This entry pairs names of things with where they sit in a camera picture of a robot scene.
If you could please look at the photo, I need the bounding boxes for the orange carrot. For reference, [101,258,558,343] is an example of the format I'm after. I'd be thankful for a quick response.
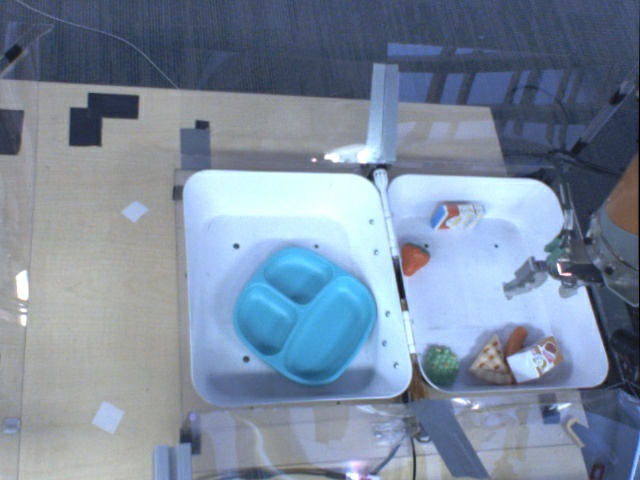
[503,325,529,360]

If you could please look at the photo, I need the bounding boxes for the white and orange carton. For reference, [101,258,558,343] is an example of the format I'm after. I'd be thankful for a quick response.
[505,335,565,385]

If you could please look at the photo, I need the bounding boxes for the pizza slice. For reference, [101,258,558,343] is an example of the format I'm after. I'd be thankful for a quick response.
[467,334,517,387]

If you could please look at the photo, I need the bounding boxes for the pale wood board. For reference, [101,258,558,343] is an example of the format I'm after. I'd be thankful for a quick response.
[178,89,591,480]

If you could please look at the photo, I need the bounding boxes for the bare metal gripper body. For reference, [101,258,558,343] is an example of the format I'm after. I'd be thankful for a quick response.
[547,239,607,289]

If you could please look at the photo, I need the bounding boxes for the thin black and white rod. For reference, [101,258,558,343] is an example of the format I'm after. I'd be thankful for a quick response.
[372,167,418,369]

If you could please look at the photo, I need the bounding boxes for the white plastic tray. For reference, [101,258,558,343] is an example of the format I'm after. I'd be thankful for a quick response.
[386,173,610,395]
[181,168,414,409]

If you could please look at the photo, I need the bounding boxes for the blue divided plate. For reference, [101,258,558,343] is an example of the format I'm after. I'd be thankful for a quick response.
[232,246,378,386]

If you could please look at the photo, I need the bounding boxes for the green grapes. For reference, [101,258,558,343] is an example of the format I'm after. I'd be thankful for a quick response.
[424,344,461,389]

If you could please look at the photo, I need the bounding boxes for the blue and orange carton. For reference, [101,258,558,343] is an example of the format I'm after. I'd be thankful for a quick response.
[430,200,487,232]

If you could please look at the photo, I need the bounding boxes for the red strawberry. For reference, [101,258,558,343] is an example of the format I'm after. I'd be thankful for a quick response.
[400,241,432,278]

